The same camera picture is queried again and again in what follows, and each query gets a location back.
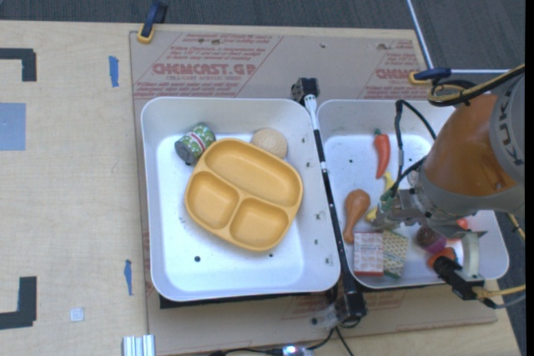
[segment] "small cardboard box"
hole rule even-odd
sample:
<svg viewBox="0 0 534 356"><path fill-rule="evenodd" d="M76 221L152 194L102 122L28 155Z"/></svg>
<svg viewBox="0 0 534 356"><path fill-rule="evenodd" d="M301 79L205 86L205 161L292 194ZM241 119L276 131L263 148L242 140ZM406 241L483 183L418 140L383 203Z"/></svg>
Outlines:
<svg viewBox="0 0 534 356"><path fill-rule="evenodd" d="M401 278L408 251L408 238L401 234L384 230L384 274Z"/></svg>
<svg viewBox="0 0 534 356"><path fill-rule="evenodd" d="M383 233L354 232L354 273L359 276L384 274Z"/></svg>

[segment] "cardboard sheet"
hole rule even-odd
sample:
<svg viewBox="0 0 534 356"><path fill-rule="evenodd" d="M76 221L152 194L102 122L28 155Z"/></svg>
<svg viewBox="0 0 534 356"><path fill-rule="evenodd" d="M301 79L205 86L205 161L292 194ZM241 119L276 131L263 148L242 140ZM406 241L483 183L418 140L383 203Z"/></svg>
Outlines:
<svg viewBox="0 0 534 356"><path fill-rule="evenodd" d="M150 281L149 228L139 114L162 96L290 98L299 78L318 78L318 103L327 99L424 99L426 88L411 87L406 76L426 66L412 31L398 37L293 34L257 29L247 33L156 32L143 45L130 33L133 101L139 159L149 333L159 356L198 353L287 342L321 340L327 334L311 319L326 305L324 294L246 302L199 302L160 308ZM478 302L465 303L448 287L368 293L369 313L346 336L391 333L494 322ZM204 331L199 340L199 331Z"/></svg>

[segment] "blue tape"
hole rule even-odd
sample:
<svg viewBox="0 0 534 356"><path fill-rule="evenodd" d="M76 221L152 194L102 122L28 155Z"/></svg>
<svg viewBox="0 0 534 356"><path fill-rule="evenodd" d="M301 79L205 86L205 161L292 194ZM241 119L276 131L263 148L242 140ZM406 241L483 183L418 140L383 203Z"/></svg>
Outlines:
<svg viewBox="0 0 534 356"><path fill-rule="evenodd" d="M128 295L132 294L132 262L127 259L124 263L124 278L126 279L126 284L128 285Z"/></svg>
<svg viewBox="0 0 534 356"><path fill-rule="evenodd" d="M26 104L0 103L0 150L26 150Z"/></svg>
<svg viewBox="0 0 534 356"><path fill-rule="evenodd" d="M118 86L118 59L109 56L109 76L111 77L111 85L116 88Z"/></svg>

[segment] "round bun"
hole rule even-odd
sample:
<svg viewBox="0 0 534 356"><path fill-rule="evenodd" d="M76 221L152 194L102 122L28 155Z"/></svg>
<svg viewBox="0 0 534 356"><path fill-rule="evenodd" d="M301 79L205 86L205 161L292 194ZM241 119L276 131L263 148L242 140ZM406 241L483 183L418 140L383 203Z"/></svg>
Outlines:
<svg viewBox="0 0 534 356"><path fill-rule="evenodd" d="M254 133L250 142L278 158L284 158L287 154L287 141L284 135L276 129L260 129Z"/></svg>

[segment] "black tape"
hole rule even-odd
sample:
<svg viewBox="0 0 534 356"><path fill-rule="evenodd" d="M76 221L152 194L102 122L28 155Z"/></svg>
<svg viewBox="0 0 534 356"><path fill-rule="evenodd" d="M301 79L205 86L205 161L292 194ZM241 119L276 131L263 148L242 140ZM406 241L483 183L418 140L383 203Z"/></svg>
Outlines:
<svg viewBox="0 0 534 356"><path fill-rule="evenodd" d="M19 59L23 63L23 82L37 82L37 61L31 48L0 48L0 59Z"/></svg>
<svg viewBox="0 0 534 356"><path fill-rule="evenodd" d="M19 278L17 311L0 313L0 329L33 326L34 320L37 320L37 278Z"/></svg>

